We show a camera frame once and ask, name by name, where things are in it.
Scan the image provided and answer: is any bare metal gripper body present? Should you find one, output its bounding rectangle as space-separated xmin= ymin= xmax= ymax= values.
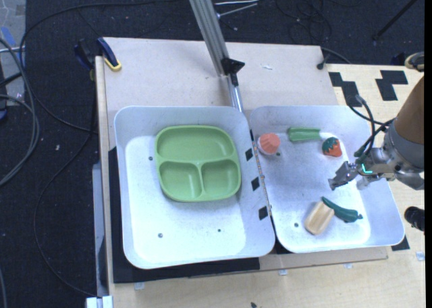
xmin=352 ymin=146 xmax=425 ymax=191

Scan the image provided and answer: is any red toy strawberry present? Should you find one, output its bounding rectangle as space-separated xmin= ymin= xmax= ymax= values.
xmin=321 ymin=136 xmax=344 ymax=158

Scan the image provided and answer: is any dark green toy pepper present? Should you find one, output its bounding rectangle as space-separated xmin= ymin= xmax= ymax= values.
xmin=320 ymin=196 xmax=364 ymax=224

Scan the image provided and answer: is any tan toy bread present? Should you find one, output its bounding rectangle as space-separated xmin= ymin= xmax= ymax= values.
xmin=304 ymin=201 xmax=335 ymax=236

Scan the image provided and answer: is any white plastic tray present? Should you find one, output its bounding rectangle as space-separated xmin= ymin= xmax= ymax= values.
xmin=113 ymin=105 xmax=276 ymax=270
xmin=249 ymin=105 xmax=406 ymax=255

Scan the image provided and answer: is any green toy celery stalk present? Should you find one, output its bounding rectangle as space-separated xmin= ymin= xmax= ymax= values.
xmin=287 ymin=126 xmax=322 ymax=143

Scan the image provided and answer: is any thin black and white rod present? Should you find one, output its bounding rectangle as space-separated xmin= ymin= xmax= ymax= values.
xmin=228 ymin=75 xmax=273 ymax=220

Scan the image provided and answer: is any green divided plate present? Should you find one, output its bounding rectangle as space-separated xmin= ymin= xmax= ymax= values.
xmin=154 ymin=124 xmax=242 ymax=203

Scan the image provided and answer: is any pale brown flat board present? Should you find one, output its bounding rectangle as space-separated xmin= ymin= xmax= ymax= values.
xmin=102 ymin=36 xmax=389 ymax=271

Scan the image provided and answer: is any black cylinder on white bracket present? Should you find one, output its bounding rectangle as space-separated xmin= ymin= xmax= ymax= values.
xmin=404 ymin=205 xmax=425 ymax=232

